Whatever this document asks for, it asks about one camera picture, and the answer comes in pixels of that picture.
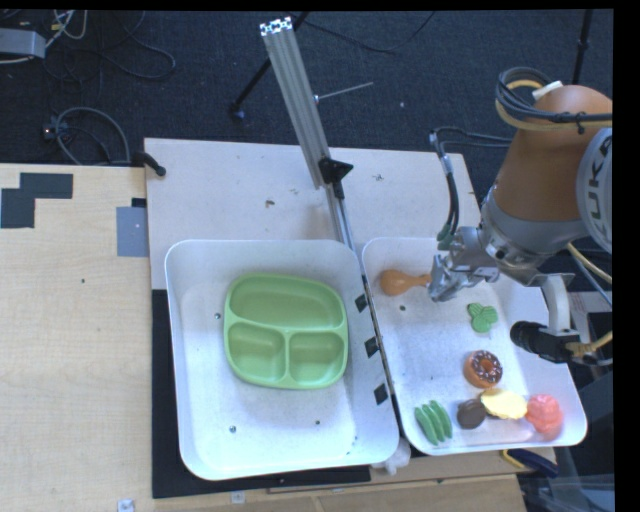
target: gray cable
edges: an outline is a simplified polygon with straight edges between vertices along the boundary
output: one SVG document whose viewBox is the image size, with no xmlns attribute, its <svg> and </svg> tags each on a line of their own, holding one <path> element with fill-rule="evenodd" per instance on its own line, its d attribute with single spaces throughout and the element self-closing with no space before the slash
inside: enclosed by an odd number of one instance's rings
<svg viewBox="0 0 640 512">
<path fill-rule="evenodd" d="M 131 154 L 129 152 L 129 144 L 127 143 L 127 138 L 124 134 L 124 132 L 122 131 L 122 128 L 120 128 L 120 125 L 108 114 L 105 114 L 104 112 L 97 110 L 95 108 L 91 108 L 91 107 L 71 107 L 67 110 L 65 110 L 62 114 L 60 114 L 58 116 L 58 120 L 56 121 L 56 126 L 55 126 L 55 133 L 56 133 L 56 140 L 58 141 L 58 145 L 60 146 L 60 148 L 62 149 L 62 151 L 64 151 L 64 153 L 71 159 L 73 160 L 74 163 L 76 163 L 77 165 L 83 165 L 82 162 L 80 162 L 75 156 L 73 156 L 73 154 L 71 154 L 71 151 L 69 151 L 69 149 L 67 149 L 67 147 L 64 145 L 64 143 L 62 142 L 62 137 L 60 137 L 59 135 L 59 130 L 60 130 L 60 123 L 62 122 L 62 120 L 64 119 L 64 117 L 72 112 L 91 112 L 93 114 L 96 114 L 104 119 L 106 119 L 108 122 L 110 122 L 115 129 L 117 130 L 118 134 L 120 135 L 120 138 L 122 139 L 122 143 L 124 145 L 124 151 L 125 151 L 125 159 L 126 162 L 129 163 L 131 162 Z"/>
</svg>

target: green plastic plate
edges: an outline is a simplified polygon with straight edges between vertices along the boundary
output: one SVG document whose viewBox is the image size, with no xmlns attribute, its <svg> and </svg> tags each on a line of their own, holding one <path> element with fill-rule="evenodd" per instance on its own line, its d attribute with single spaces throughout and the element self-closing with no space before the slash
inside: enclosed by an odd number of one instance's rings
<svg viewBox="0 0 640 512">
<path fill-rule="evenodd" d="M 225 353 L 241 379 L 287 389 L 318 389 L 342 377 L 349 332 L 344 303 L 326 284 L 249 273 L 227 292 Z"/>
</svg>

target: black clamp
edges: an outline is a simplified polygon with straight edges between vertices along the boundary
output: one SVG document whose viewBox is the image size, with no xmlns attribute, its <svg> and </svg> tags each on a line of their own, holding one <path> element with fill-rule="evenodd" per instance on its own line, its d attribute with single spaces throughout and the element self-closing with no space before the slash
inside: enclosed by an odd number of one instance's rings
<svg viewBox="0 0 640 512">
<path fill-rule="evenodd" d="M 586 116 L 586 115 L 587 115 L 587 113 L 584 112 L 584 111 L 583 112 L 578 112 L 576 114 L 576 125 L 578 126 L 578 135 L 584 134 L 584 126 L 582 126 L 580 124 L 580 121 L 581 121 L 582 117 Z"/>
<path fill-rule="evenodd" d="M 148 165 L 158 176 L 164 176 L 167 174 L 167 170 L 162 167 L 158 162 L 156 162 L 155 158 L 153 158 L 149 153 L 145 153 L 144 151 L 136 151 L 133 154 L 133 158 L 131 159 L 131 165 L 133 167 L 144 167 Z"/>
</svg>

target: white tray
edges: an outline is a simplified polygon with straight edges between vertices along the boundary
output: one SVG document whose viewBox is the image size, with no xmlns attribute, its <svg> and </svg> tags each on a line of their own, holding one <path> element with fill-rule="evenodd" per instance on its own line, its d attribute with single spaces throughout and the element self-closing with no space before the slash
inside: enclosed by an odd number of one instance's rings
<svg viewBox="0 0 640 512">
<path fill-rule="evenodd" d="M 433 238 L 377 238 L 363 250 L 363 263 L 373 295 L 382 344 L 407 440 L 430 455 L 527 448 L 571 446 L 587 430 L 580 397 L 566 364 L 554 364 L 517 347 L 509 336 L 518 320 L 548 324 L 548 312 L 539 288 L 524 287 L 507 276 L 493 284 L 465 288 L 458 296 L 435 303 L 426 287 L 414 287 L 398 296 L 380 288 L 382 271 L 395 268 L 411 275 L 429 273 L 437 242 Z M 498 324 L 486 334 L 471 327 L 467 305 L 478 302 L 498 311 Z M 465 356 L 477 349 L 493 352 L 504 367 L 499 387 L 528 398 L 536 393 L 556 397 L 564 413 L 559 437 L 545 440 L 524 418 L 487 418 L 476 429 L 464 430 L 456 421 L 458 404 L 477 397 L 481 390 L 462 374 Z M 439 401 L 453 422 L 453 438 L 437 446 L 427 441 L 414 408 Z"/>
<path fill-rule="evenodd" d="M 207 480 L 373 464 L 389 458 L 399 428 L 355 254 L 333 240 L 186 240 L 167 253 L 178 438 L 189 470 Z M 289 390 L 238 378 L 224 351 L 231 282 L 280 272 L 324 282 L 344 301 L 349 356 L 329 387 Z M 378 403 L 375 391 L 387 389 Z"/>
</svg>

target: toy food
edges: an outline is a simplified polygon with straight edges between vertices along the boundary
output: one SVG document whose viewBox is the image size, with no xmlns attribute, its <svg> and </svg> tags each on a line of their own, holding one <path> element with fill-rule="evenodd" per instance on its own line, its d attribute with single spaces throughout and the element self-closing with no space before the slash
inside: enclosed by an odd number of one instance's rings
<svg viewBox="0 0 640 512">
<path fill-rule="evenodd" d="M 478 398 L 472 398 L 458 405 L 456 419 L 461 428 L 471 430 L 478 428 L 487 417 L 487 410 Z"/>
<path fill-rule="evenodd" d="M 517 420 L 527 413 L 524 397 L 506 389 L 487 389 L 480 401 L 489 414 L 501 419 Z"/>
<path fill-rule="evenodd" d="M 443 442 L 446 438 L 451 439 L 453 436 L 449 414 L 435 400 L 431 400 L 428 405 L 422 404 L 422 407 L 416 407 L 414 414 L 431 444 L 437 445 L 438 442 Z"/>
<path fill-rule="evenodd" d="M 492 388 L 502 379 L 502 365 L 488 350 L 472 352 L 464 362 L 465 378 L 477 388 Z"/>
<path fill-rule="evenodd" d="M 380 288 L 387 295 L 400 295 L 413 286 L 426 286 L 430 282 L 430 274 L 411 276 L 395 269 L 385 270 L 380 275 Z"/>
<path fill-rule="evenodd" d="M 562 426 L 564 415 L 560 404 L 551 395 L 533 395 L 527 402 L 527 419 L 537 432 L 546 435 L 557 435 Z"/>
<path fill-rule="evenodd" d="M 467 312 L 471 316 L 471 327 L 476 332 L 489 332 L 491 326 L 498 321 L 498 312 L 493 306 L 473 302 L 467 305 Z"/>
</svg>

